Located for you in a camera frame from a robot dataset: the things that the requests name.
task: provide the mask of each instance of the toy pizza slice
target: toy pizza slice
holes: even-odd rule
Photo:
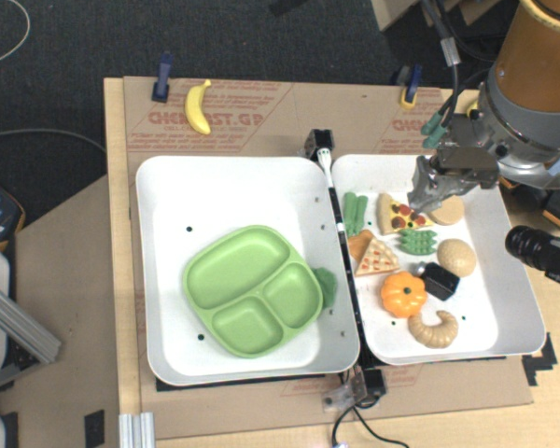
[[[371,239],[363,259],[358,264],[355,276],[370,275],[372,273],[391,273],[399,269],[399,258],[383,242],[375,237]]]
[[[407,204],[396,201],[386,193],[380,194],[377,201],[377,221],[382,235],[434,224],[428,217],[416,213]]]

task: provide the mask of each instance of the orange pumpkin toy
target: orange pumpkin toy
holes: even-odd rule
[[[389,275],[380,295],[384,308],[398,318],[417,315],[427,301],[426,284],[423,279],[401,271]]]

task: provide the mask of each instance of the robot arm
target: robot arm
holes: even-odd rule
[[[560,0],[520,2],[474,109],[454,114],[445,128],[438,120],[422,130],[424,147],[435,153],[417,159],[408,199],[418,212],[477,186],[492,188],[500,176],[533,188],[560,189]],[[533,267],[544,265],[534,255],[523,255],[520,247],[526,250],[526,242],[520,236],[520,231],[510,234],[509,252]],[[538,239],[533,242],[545,245]],[[560,244],[548,245],[558,257]]]

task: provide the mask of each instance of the green plate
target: green plate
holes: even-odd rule
[[[239,357],[260,357],[321,312],[323,293],[296,249],[267,226],[247,226],[197,254],[183,273],[189,303]]]

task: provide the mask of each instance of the wooden table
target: wooden table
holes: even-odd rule
[[[121,78],[107,78],[105,129],[108,150],[108,184],[112,230],[112,259],[116,313],[119,380],[119,412],[142,412],[133,294],[133,256],[129,221],[124,85]],[[527,224],[551,230],[539,215],[522,214],[508,201],[511,224]],[[371,427],[389,439],[412,447],[441,446],[555,446],[560,447],[560,285],[542,272],[527,268],[539,301],[546,330],[551,334],[557,364],[538,373],[532,387],[534,403],[510,408],[428,414],[370,421]],[[268,429],[227,435],[158,441],[172,447],[328,447],[331,425]],[[379,446],[358,422],[343,423],[339,440],[351,447]]]

